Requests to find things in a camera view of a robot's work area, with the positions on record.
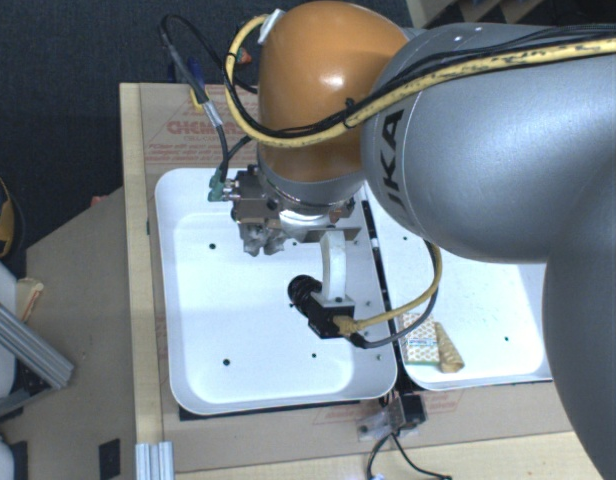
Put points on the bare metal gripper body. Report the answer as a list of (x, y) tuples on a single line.
[(258, 200)]

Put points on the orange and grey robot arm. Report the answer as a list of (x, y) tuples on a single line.
[(488, 158)]

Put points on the black cylinder on white bracket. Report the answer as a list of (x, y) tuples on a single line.
[(333, 268)]

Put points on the tan textured stick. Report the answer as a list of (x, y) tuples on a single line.
[(449, 350)]

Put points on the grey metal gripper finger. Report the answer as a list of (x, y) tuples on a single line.
[(275, 243), (253, 242)]

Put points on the white plastic tray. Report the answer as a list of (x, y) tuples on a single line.
[(488, 313), (248, 318)]

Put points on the orange patterned packet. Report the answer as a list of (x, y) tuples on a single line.
[(422, 345)]

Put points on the brown cardboard board, red print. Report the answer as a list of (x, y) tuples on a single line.
[(288, 438)]

